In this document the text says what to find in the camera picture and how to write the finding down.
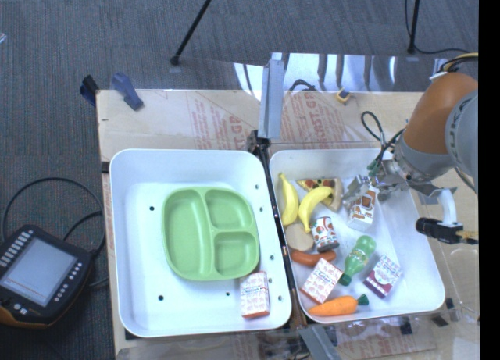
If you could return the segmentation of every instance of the toy carrot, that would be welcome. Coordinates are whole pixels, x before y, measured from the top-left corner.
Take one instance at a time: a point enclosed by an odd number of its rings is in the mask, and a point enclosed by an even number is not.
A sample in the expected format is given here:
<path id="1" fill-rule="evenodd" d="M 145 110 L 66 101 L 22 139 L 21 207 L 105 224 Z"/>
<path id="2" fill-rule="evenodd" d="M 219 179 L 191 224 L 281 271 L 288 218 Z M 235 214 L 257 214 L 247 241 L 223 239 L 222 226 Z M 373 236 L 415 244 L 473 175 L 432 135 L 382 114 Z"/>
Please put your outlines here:
<path id="1" fill-rule="evenodd" d="M 358 305 L 368 305 L 368 298 L 362 294 L 357 300 L 350 295 L 339 296 L 338 298 L 325 301 L 322 305 L 317 305 L 309 309 L 310 315 L 344 315 L 352 314 Z"/>

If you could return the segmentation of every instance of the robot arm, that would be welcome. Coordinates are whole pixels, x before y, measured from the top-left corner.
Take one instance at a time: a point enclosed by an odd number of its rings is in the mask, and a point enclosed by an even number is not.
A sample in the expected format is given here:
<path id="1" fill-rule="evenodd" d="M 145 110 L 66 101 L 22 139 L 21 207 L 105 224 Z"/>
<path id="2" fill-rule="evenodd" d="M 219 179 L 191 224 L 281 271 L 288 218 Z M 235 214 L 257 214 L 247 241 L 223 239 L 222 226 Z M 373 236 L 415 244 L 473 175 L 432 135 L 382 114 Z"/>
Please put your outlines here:
<path id="1" fill-rule="evenodd" d="M 431 181 L 458 167 L 474 178 L 477 193 L 477 88 L 477 81 L 466 74 L 437 77 L 417 103 L 394 158 L 382 162 L 373 185 L 389 193 L 408 184 L 432 196 L 437 188 Z"/>
<path id="2" fill-rule="evenodd" d="M 478 83 L 457 72 L 439 73 L 432 80 L 406 128 L 397 136 L 392 159 L 377 157 L 364 183 L 370 180 L 378 188 L 380 201 L 387 200 L 393 191 L 409 188 L 436 197 L 443 206 L 444 219 L 419 219 L 417 230 L 449 244 L 478 243 L 470 240 L 456 222 L 452 197 L 456 188 L 432 184 L 435 178 L 455 168 L 471 176 L 473 189 L 479 193 Z"/>

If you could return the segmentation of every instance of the green plate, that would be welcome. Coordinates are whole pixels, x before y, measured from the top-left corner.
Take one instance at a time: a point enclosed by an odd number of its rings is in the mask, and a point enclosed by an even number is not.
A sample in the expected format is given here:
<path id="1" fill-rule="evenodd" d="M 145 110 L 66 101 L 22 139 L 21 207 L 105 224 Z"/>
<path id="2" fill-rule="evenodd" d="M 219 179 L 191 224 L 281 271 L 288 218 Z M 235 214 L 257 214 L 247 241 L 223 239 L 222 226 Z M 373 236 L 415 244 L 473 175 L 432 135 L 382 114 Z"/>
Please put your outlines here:
<path id="1" fill-rule="evenodd" d="M 166 260 L 187 280 L 229 280 L 259 262 L 259 234 L 248 201 L 236 191 L 189 187 L 163 203 Z"/>

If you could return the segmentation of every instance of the banana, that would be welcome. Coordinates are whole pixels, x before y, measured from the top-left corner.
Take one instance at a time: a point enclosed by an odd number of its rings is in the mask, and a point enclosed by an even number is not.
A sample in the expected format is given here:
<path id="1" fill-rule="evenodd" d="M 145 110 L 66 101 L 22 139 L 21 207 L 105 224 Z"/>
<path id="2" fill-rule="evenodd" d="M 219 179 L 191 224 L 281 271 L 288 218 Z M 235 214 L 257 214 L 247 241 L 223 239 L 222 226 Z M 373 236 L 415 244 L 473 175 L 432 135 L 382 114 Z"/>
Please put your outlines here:
<path id="1" fill-rule="evenodd" d="M 283 226 L 288 226 L 297 219 L 298 193 L 283 173 L 279 173 L 278 176 L 281 180 L 281 192 L 284 198 L 284 211 L 281 213 L 281 222 Z"/>
<path id="2" fill-rule="evenodd" d="M 318 187 L 305 194 L 298 207 L 298 217 L 304 224 L 305 232 L 311 232 L 309 221 L 316 205 L 333 192 L 331 187 Z"/>

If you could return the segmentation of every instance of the pizza slice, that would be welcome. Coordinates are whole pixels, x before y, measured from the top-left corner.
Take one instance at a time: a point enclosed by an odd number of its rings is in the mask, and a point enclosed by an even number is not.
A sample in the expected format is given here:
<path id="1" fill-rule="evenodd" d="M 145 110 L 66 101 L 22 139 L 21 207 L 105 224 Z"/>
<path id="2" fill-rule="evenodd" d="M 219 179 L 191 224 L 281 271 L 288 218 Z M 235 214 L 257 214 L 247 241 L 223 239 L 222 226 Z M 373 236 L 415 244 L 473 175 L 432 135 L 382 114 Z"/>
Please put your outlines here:
<path id="1" fill-rule="evenodd" d="M 304 180 L 296 180 L 295 182 L 301 188 L 305 189 L 308 192 L 312 191 L 314 188 L 318 188 L 318 187 L 332 187 L 334 190 L 334 193 L 329 195 L 322 202 L 327 207 L 332 209 L 334 212 L 338 212 L 338 210 L 342 204 L 342 194 L 343 194 L 342 180 L 340 178 L 337 178 L 337 177 L 314 178 L 314 179 L 309 178 L 309 179 L 304 179 Z"/>

